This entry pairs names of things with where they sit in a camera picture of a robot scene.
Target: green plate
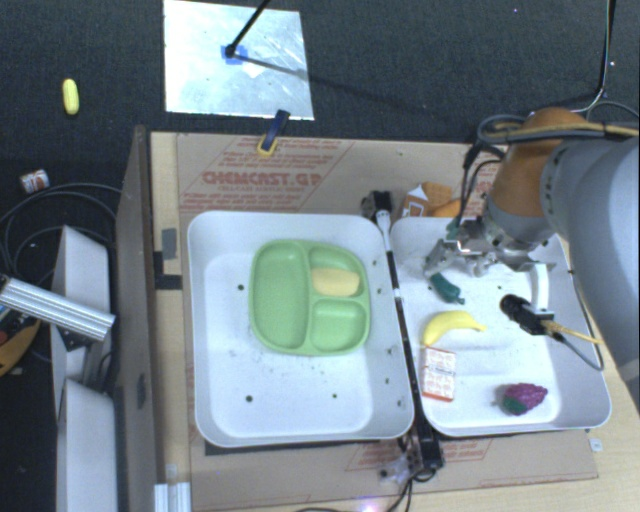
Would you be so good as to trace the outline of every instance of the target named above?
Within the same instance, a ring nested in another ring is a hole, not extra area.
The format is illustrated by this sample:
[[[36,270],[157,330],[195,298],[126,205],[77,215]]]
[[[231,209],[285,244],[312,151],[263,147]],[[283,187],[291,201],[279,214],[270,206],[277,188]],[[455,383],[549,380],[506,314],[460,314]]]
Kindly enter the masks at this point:
[[[312,268],[355,272],[358,290],[349,297],[322,295],[313,287]],[[277,240],[262,246],[251,268],[251,327],[266,346],[300,355],[337,355],[362,345],[371,311],[364,266],[350,251],[304,240]]]

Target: black surface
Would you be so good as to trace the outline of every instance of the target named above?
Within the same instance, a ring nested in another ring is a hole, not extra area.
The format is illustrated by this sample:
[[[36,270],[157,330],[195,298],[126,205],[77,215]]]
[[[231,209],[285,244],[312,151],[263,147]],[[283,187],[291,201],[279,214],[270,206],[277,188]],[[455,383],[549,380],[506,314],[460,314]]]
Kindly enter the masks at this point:
[[[274,0],[271,8],[301,13],[316,116],[289,122],[287,135],[465,141],[488,115],[585,106],[598,83],[604,6],[603,0]],[[639,14],[638,2],[618,2],[607,87],[610,99],[635,109]],[[266,131],[264,120],[164,111],[162,22],[160,0],[0,2],[0,215],[23,198],[17,177],[40,167],[53,184],[118,186],[136,124]],[[66,77],[80,91],[73,118],[62,108]],[[99,196],[115,205],[108,193]],[[82,201],[51,199],[21,217],[12,247],[61,222],[106,233],[100,214]],[[37,279],[53,265],[55,237],[27,253],[21,268]],[[43,331],[38,350],[46,352],[47,343]],[[0,378],[0,509],[46,512],[55,508],[51,376],[33,355],[21,367],[21,376]]]

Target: banana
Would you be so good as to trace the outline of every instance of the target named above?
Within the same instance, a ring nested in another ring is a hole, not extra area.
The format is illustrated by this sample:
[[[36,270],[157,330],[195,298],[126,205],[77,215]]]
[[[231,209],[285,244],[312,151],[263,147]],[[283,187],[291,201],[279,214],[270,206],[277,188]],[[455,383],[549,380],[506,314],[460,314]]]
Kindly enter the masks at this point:
[[[451,329],[475,329],[477,331],[485,331],[487,326],[476,322],[466,311],[445,311],[444,313],[437,314],[427,324],[422,334],[422,344],[427,347],[433,345]]]

